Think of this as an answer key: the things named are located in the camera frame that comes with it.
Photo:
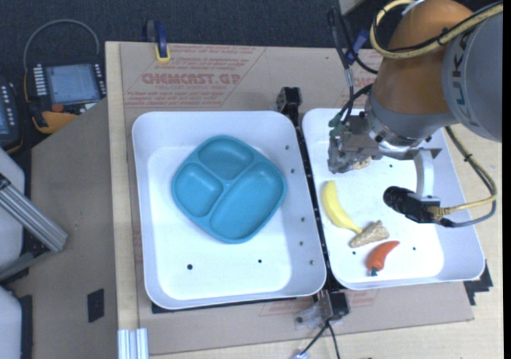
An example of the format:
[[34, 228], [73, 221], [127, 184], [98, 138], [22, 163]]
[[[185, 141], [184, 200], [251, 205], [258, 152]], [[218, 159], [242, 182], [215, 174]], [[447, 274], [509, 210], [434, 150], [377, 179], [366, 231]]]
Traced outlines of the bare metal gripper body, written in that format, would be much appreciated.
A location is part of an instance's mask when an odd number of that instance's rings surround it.
[[334, 144], [346, 154], [360, 152], [377, 159], [388, 156], [405, 159], [407, 153], [416, 149], [423, 138], [409, 138], [392, 132], [373, 116], [351, 115], [334, 126]]

